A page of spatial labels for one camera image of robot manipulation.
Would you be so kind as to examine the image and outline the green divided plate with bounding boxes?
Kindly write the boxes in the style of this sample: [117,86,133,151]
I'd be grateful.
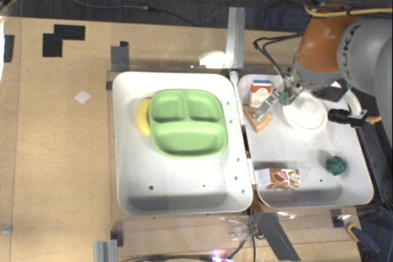
[148,88,229,160]

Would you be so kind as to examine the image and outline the yellow banana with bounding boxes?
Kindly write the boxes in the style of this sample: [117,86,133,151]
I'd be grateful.
[136,97,153,137]

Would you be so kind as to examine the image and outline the green broccoli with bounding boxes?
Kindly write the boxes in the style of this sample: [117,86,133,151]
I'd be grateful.
[325,155,348,177]

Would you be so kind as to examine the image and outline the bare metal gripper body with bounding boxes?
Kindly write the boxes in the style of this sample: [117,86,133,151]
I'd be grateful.
[273,69,308,106]

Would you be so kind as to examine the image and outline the white plastic tray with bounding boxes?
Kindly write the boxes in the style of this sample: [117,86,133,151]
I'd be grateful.
[238,74,375,210]
[112,71,254,218]

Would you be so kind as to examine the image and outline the brown and white carton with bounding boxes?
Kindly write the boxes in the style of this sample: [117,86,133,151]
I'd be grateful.
[254,167,302,191]

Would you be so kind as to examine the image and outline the black cylinder on white bracket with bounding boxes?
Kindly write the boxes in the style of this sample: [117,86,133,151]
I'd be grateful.
[327,80,368,128]

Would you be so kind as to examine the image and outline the white bowl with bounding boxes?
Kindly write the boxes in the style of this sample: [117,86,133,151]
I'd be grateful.
[282,91,329,131]

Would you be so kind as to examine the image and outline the orange and white carton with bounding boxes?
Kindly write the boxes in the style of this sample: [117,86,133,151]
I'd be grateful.
[247,79,273,109]

